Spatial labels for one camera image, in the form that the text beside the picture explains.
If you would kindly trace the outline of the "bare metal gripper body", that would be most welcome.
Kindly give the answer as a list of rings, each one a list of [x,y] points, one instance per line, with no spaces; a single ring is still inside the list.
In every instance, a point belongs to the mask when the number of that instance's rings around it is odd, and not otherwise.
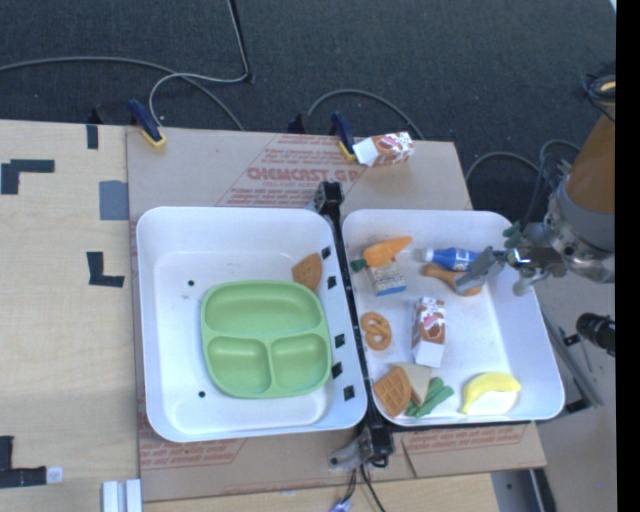
[[[581,239],[566,223],[514,223],[502,233],[505,260],[523,277],[542,279],[575,273],[602,284],[615,282],[615,257]]]

